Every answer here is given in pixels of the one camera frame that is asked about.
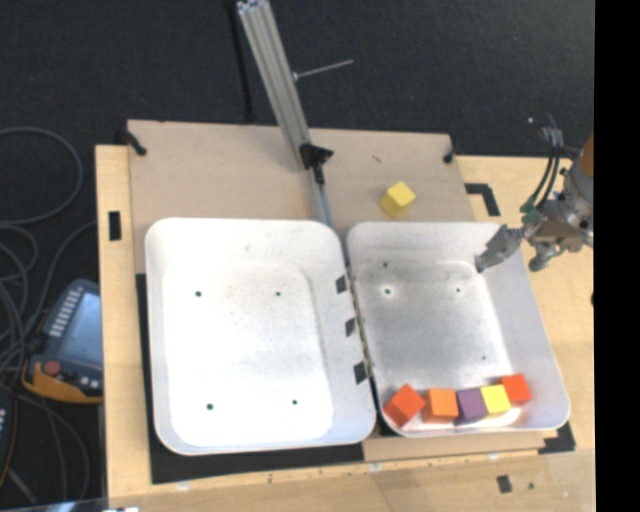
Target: white tray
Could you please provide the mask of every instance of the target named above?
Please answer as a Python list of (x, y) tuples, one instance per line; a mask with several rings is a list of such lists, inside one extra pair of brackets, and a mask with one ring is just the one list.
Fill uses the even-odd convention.
[(358, 308), (381, 406), (405, 383), (484, 386), (523, 373), (533, 399), (474, 424), (398, 428), (408, 437), (552, 430), (569, 401), (520, 253), (478, 274), (474, 256), (499, 226), (490, 223), (376, 222), (348, 235)]
[(375, 423), (333, 231), (165, 219), (146, 237), (154, 420), (184, 455), (357, 443)]

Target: robotic hand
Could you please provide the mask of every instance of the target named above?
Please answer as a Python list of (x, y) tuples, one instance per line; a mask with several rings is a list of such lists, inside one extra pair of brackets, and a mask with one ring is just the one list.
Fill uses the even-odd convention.
[[(520, 208), (524, 213), (522, 227), (502, 226), (498, 230), (487, 243), (487, 250), (475, 258), (478, 272), (506, 260), (523, 240), (536, 249), (535, 258), (529, 262), (534, 272), (546, 268), (552, 258), (565, 251), (578, 252), (584, 245), (593, 248), (593, 132), (571, 168), (559, 171), (560, 155), (565, 150), (562, 132), (551, 121), (551, 126), (541, 129), (551, 147), (549, 162), (537, 190)], [(564, 176), (563, 190), (551, 199), (558, 174)], [(544, 195), (538, 200), (545, 184)]]

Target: dark background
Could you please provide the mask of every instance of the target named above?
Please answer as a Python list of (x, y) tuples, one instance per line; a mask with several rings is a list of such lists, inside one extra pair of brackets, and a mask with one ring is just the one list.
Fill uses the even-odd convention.
[[(299, 83), (312, 127), (444, 132), (460, 154), (538, 156), (546, 147), (530, 117), (551, 114), (576, 148), (594, 126), (595, 0), (273, 0), (273, 8), (293, 70), (355, 61)], [(256, 120), (273, 124), (244, 47)], [(127, 119), (239, 123), (244, 114), (221, 1), (0, 0), (0, 130), (51, 130), (77, 149), (86, 170), (71, 208), (28, 227), (40, 244), (34, 293), (62, 241), (95, 217), (96, 144), (112, 143)], [(60, 203), (74, 172), (53, 141), (0, 138), (0, 222)], [(95, 232), (70, 247), (49, 303), (78, 277), (98, 280)], [(89, 496), (100, 496), (98, 409), (52, 407), (87, 444)], [(81, 459), (60, 430), (73, 498)], [(62, 499), (52, 439), (46, 416), (21, 407), (11, 465), (43, 503)], [(7, 480), (0, 508), (28, 504)]]

